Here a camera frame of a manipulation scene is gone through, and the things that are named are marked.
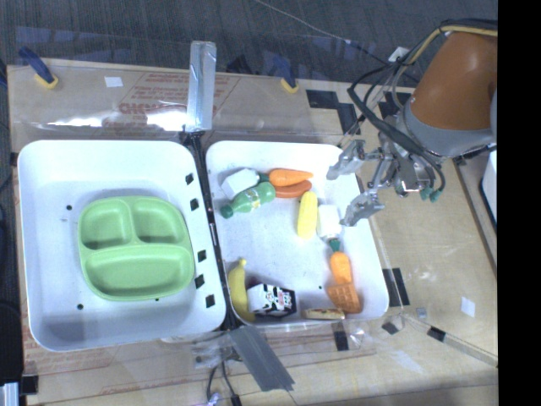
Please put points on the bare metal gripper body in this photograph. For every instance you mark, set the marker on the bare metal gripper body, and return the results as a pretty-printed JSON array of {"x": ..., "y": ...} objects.
[{"x": 403, "y": 169}]

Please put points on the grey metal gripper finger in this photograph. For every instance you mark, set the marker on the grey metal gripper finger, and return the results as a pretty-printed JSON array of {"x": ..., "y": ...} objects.
[
  {"x": 363, "y": 204},
  {"x": 347, "y": 159}
]

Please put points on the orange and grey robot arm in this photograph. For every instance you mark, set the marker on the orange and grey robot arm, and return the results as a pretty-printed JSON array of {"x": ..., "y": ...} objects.
[{"x": 454, "y": 95}]

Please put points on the yellow corn cob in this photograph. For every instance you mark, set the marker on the yellow corn cob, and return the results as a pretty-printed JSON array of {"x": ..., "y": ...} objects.
[{"x": 307, "y": 216}]

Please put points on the orange sausage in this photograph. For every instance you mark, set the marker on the orange sausage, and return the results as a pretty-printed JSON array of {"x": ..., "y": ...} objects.
[{"x": 296, "y": 190}]

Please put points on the orange carrot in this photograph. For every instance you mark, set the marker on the orange carrot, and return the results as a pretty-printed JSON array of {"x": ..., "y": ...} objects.
[
  {"x": 341, "y": 265},
  {"x": 289, "y": 177}
]

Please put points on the orange waffle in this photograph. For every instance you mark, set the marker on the orange waffle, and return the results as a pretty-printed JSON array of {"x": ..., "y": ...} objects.
[{"x": 344, "y": 298}]

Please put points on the white plastic tray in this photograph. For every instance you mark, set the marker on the white plastic tray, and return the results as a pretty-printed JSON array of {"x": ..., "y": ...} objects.
[
  {"x": 50, "y": 235},
  {"x": 270, "y": 252}
]

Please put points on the green bottle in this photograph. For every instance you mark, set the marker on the green bottle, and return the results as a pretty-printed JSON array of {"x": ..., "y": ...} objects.
[{"x": 249, "y": 198}]

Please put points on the black and white carton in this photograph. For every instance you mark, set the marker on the black and white carton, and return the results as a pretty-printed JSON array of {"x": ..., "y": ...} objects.
[{"x": 270, "y": 299}]

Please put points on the yellow banana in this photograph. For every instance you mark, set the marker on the yellow banana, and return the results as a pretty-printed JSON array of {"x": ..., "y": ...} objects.
[{"x": 237, "y": 290}]

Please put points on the brown cardboard board red print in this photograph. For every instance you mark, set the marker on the brown cardboard board red print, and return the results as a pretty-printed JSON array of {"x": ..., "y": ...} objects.
[{"x": 127, "y": 95}]

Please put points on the green divided plate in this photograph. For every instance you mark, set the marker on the green divided plate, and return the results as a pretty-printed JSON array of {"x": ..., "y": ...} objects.
[{"x": 135, "y": 269}]

